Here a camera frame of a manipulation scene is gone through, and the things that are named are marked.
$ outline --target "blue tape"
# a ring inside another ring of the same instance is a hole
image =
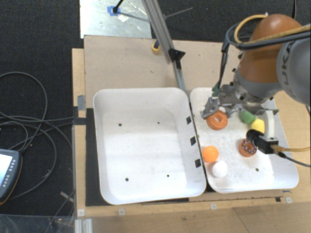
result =
[[[116,13],[113,13],[112,9],[114,8],[115,6],[108,6],[107,7],[107,11],[108,13],[111,15],[111,16],[117,16],[118,13],[121,13],[121,9],[118,8],[118,11]]]

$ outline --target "cable connector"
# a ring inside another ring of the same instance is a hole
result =
[[[258,147],[258,149],[265,153],[265,154],[272,154],[275,153],[275,150],[272,148],[272,145],[278,145],[278,140],[268,139],[264,136],[263,133],[256,131],[256,130],[249,130],[246,133],[246,138],[250,141],[253,145]]]

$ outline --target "black carpet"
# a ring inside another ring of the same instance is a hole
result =
[[[257,13],[291,15],[293,0],[159,0],[169,15],[193,10],[167,19],[174,39],[223,41],[229,26]],[[310,23],[311,0],[298,0],[297,20]],[[0,0],[0,75],[23,71],[38,78],[49,98],[47,119],[72,116],[71,49],[81,48],[79,0]],[[15,75],[0,80],[0,111],[8,115],[42,117],[44,97],[32,80]],[[71,137],[71,126],[63,128]],[[19,128],[0,132],[0,148],[23,139]],[[0,206],[1,214],[54,215],[63,203],[60,192],[73,189],[71,148],[51,132],[58,150],[55,171],[35,191]],[[28,190],[49,172],[53,162],[50,142],[38,137],[24,154],[19,182],[12,196]],[[67,216],[72,204],[60,211]]]

